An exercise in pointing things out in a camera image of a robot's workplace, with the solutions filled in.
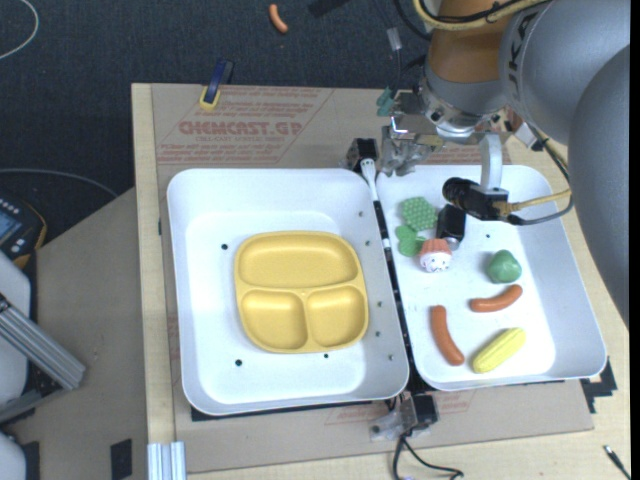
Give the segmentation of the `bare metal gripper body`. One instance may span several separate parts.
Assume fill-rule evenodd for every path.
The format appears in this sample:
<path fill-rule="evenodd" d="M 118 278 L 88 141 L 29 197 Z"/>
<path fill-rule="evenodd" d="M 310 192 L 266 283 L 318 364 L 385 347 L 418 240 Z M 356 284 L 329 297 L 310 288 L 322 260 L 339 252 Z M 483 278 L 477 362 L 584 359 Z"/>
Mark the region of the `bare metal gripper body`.
<path fill-rule="evenodd" d="M 381 156 L 395 151 L 400 164 L 411 152 L 420 152 L 425 160 L 448 142 L 475 145 L 484 135 L 501 132 L 499 114 L 469 113 L 427 90 L 400 91 L 384 109 L 389 124 L 382 130 Z"/>

